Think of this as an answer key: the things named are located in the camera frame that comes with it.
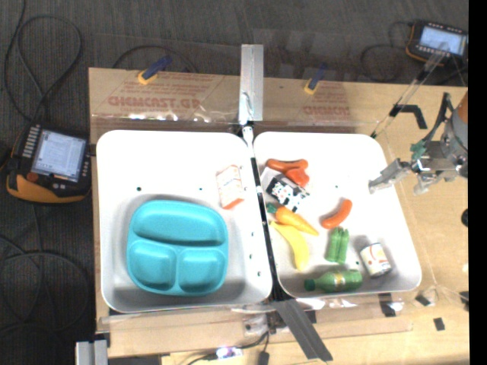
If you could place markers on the orange and white carton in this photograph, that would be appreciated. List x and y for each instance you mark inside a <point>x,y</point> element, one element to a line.
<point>230,186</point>

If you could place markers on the blue divided plate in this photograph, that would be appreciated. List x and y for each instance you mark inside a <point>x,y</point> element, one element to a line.
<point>177,247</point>

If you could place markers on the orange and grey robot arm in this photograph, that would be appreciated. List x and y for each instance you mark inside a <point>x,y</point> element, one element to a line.
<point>461,116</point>

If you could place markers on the white can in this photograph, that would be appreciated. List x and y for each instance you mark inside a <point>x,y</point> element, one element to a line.
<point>376,260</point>

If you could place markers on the red-orange toy food piece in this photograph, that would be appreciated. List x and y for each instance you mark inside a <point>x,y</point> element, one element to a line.
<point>298,176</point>

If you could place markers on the brown cardboard board red print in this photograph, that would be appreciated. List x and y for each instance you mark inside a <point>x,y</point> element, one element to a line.
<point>437,242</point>

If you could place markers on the orange carrot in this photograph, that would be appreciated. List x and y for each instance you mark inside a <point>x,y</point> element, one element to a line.
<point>293,219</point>

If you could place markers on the orange sausage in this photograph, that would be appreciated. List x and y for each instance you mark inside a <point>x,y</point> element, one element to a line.
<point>338,215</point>
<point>283,164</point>

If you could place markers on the white plastic tray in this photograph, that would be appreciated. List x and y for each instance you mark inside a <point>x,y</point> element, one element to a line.
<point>361,165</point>
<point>171,165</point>

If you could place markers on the black and white carton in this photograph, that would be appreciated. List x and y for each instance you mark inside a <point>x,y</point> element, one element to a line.
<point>287,193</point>

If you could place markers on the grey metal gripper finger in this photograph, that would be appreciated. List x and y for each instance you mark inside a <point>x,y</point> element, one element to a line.
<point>423,184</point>
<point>390,173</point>

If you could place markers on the yellow banana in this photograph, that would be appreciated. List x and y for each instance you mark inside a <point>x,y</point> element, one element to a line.
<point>296,243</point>

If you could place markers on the green bottle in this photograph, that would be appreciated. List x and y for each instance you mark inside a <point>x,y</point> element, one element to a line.
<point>338,281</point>

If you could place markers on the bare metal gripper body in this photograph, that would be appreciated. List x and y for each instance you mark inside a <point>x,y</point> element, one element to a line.
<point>443,160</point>

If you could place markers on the green asparagus bundle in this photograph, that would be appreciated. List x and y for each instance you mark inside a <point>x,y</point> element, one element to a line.
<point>337,246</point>

